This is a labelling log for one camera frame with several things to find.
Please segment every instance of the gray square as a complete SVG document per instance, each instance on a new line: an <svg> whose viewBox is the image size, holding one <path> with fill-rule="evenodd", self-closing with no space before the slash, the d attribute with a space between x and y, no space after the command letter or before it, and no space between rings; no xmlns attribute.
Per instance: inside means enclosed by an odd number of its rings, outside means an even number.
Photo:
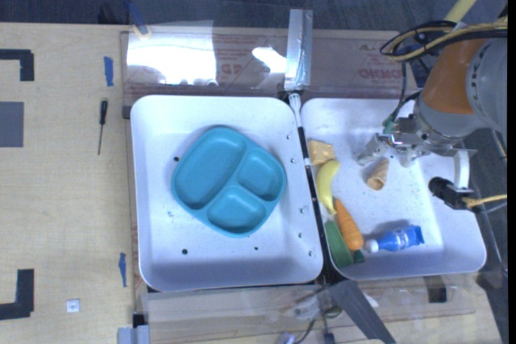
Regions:
<svg viewBox="0 0 516 344"><path fill-rule="evenodd" d="M23 102L0 102L0 147L23 147Z"/></svg>

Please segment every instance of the wooden table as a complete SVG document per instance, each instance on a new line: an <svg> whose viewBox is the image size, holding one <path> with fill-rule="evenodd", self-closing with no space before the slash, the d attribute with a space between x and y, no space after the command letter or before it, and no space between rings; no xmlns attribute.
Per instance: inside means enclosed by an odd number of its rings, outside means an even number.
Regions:
<svg viewBox="0 0 516 344"><path fill-rule="evenodd" d="M0 60L0 102L24 105L23 147L0 147L0 304L15 301L19 269L35 272L34 311L0 321L1 344L116 343L117 329L131 324L135 289L119 36L126 30L0 23L0 49L30 49L35 56L34 81L20 81L18 61ZM105 57L114 62L113 86L106 83ZM472 276L466 280L474 313L387 322L387 328L398 342L500 342L484 291ZM76 299L80 311L68 312L67 300ZM355 326L334 334L338 342L364 338ZM318 340L314 332L305 342Z"/></svg>

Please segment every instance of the white bottle cap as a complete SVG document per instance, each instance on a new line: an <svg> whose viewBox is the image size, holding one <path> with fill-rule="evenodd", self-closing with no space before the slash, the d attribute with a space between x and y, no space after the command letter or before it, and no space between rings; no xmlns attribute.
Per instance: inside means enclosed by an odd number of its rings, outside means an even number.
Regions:
<svg viewBox="0 0 516 344"><path fill-rule="evenodd" d="M374 254L375 252L378 252L378 242L376 241L376 239L369 239L366 243L365 243L365 250L367 252L370 252L371 254Z"/></svg>

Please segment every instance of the banana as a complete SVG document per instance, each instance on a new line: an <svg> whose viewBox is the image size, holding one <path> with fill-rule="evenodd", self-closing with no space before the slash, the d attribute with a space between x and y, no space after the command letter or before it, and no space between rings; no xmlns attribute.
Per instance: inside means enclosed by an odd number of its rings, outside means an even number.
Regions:
<svg viewBox="0 0 516 344"><path fill-rule="evenodd" d="M337 211L333 206L333 196L331 195L331 180L337 174L340 168L338 160L328 160L317 172L315 177L315 189L319 201L328 208L331 215L335 215Z"/></svg>

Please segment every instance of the carrot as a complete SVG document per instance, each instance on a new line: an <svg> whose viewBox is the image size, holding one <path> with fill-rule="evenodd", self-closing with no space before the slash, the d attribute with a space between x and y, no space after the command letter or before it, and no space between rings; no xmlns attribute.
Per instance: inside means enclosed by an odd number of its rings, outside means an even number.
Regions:
<svg viewBox="0 0 516 344"><path fill-rule="evenodd" d="M337 223L344 242L350 250L359 250L364 245L364 238L358 226L356 226L355 220L340 199L335 199L335 209L337 211Z"/></svg>

